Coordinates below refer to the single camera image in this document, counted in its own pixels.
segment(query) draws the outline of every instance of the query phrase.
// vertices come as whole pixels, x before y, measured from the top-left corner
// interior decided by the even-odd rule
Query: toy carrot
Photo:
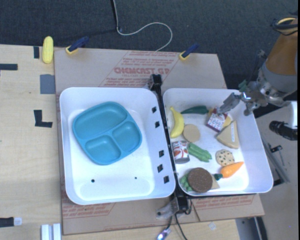
[[[222,174],[223,178],[229,178],[232,175],[234,175],[243,164],[244,164],[244,162],[242,162],[242,161],[228,164],[228,165],[222,167],[220,173]]]

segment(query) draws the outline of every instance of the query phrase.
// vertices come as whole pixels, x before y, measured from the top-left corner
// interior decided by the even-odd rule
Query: cardboard sheet
[[[54,52],[57,127],[62,192],[63,234],[165,226],[156,209],[169,198],[117,203],[77,205],[65,191],[59,96],[70,87],[146,87],[151,74],[160,74],[162,93],[169,88],[226,89],[216,54],[192,53],[186,61],[177,52],[80,48],[68,55],[64,48]],[[194,209],[180,223],[225,220],[264,214],[258,194],[194,199]]]

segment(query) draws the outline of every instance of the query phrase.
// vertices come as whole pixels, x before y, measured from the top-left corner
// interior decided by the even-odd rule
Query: divided blue plate
[[[142,142],[141,131],[129,112],[111,101],[80,113],[73,120],[72,130],[86,155],[99,165],[123,159]]]

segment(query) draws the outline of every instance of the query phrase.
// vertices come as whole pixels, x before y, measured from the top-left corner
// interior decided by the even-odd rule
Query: brown round patty
[[[212,176],[210,172],[201,167],[192,169],[187,177],[189,186],[196,192],[204,193],[212,187]]]

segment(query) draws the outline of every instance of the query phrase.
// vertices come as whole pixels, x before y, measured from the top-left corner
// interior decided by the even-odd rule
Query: yellow banana
[[[185,121],[183,115],[178,111],[175,111],[173,106],[170,107],[170,110],[172,111],[173,119],[174,119],[174,126],[173,129],[171,130],[170,137],[176,138],[179,135],[181,135],[182,132],[184,131]]]

